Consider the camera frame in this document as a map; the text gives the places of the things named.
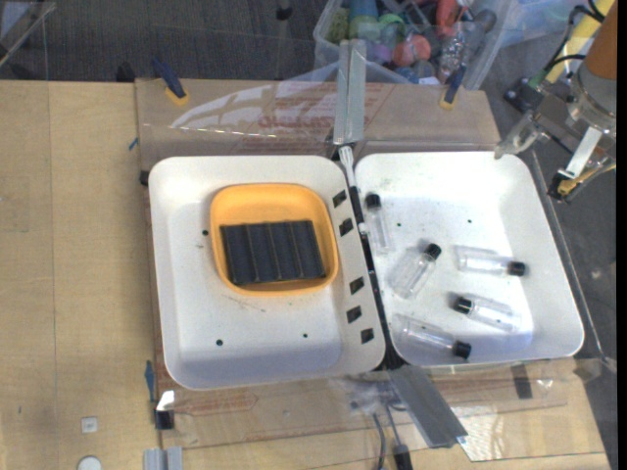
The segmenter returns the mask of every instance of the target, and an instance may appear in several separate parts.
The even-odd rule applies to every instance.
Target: yellow pole
[[[613,3],[614,0],[597,0],[597,2],[595,2],[595,5],[597,6],[597,9],[599,9],[599,12],[605,15],[609,11],[609,8]],[[567,56],[569,54],[577,54],[581,49],[584,48],[586,43],[588,43],[588,41],[597,32],[599,26],[601,26],[601,24],[597,20],[589,16],[584,16],[579,24],[575,26],[572,37],[570,38],[568,43],[566,43],[558,58],[562,56]],[[563,72],[563,68],[563,64],[555,65],[554,68],[547,75],[546,80],[550,83],[554,83]]]

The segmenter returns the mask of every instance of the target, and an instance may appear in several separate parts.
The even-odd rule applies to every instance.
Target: dark floor
[[[153,76],[150,59],[154,56],[169,62],[183,77],[277,77],[274,13],[278,0],[49,1],[57,4],[46,26],[50,79],[114,81],[124,61],[137,75]],[[281,45],[282,77],[313,65],[313,30],[326,0],[292,2],[290,40]],[[499,53],[482,88],[502,135],[520,117],[503,100],[503,93],[520,77],[535,73],[558,41],[559,36],[546,36]],[[41,43],[35,37],[16,62],[35,64]],[[7,68],[3,70],[0,77],[11,76]],[[568,155],[551,143],[538,147],[536,153],[547,179],[568,162]],[[523,158],[532,160],[531,155]],[[554,206],[575,267],[573,292],[586,323],[587,339],[578,356],[608,358],[601,376],[587,386],[608,457],[617,468],[617,376],[612,368],[617,335],[615,172],[591,184],[573,204]]]

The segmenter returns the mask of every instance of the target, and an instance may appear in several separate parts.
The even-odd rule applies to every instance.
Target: white tray
[[[300,297],[239,295],[219,278],[209,230],[214,194],[243,183],[294,183],[326,203],[336,231],[340,269],[318,292]],[[149,178],[164,355],[172,378],[212,389],[375,368],[385,344],[357,227],[340,237],[350,200],[343,172],[321,157],[186,157],[161,161]],[[363,287],[351,294],[350,283]],[[361,309],[349,323],[347,311]],[[371,339],[363,343],[363,337]]]
[[[472,345],[468,363],[556,358],[576,353],[584,331],[533,178],[517,157],[492,152],[375,154],[357,164],[363,197],[381,197],[396,251],[374,257],[395,348],[415,365],[453,365],[451,353],[408,348],[398,340],[394,315],[434,324]],[[437,269],[414,302],[387,288],[387,274],[407,247],[435,242]],[[527,264],[522,278],[463,273],[457,245],[490,249]],[[515,306],[520,331],[508,335],[451,308],[470,293]]]

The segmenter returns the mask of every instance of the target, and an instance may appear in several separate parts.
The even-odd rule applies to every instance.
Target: transparent tube
[[[407,250],[392,269],[388,283],[392,291],[404,300],[414,299],[424,287],[442,250],[429,244],[423,253]]]
[[[457,247],[458,269],[475,273],[492,275],[513,275],[521,277],[525,274],[523,262],[499,255],[495,251],[472,247]]]
[[[365,198],[365,222],[374,251],[378,254],[387,254],[394,250],[392,239],[387,227],[385,211],[381,207],[378,195],[370,194]]]
[[[399,339],[409,345],[449,351],[461,358],[470,356],[472,346],[469,343],[457,340],[455,336],[440,327],[407,316],[397,316],[393,325],[400,333]]]
[[[472,320],[508,333],[515,333],[520,328],[520,315],[505,303],[466,295],[458,299],[455,309]]]

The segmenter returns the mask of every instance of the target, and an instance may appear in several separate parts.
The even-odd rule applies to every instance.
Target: black cap
[[[515,277],[522,277],[526,269],[527,266],[525,266],[525,263],[520,261],[512,261],[507,265],[507,273]]]
[[[365,198],[365,206],[368,209],[378,209],[381,207],[381,197],[376,193],[371,193]]]
[[[455,341],[453,345],[453,355],[460,356],[461,358],[469,358],[470,352],[472,352],[472,346],[469,343]]]
[[[437,244],[429,244],[424,250],[424,253],[434,259],[437,259],[438,256],[442,254],[442,249]]]
[[[458,302],[455,304],[455,309],[459,313],[468,315],[472,310],[472,301],[467,298],[459,298]]]

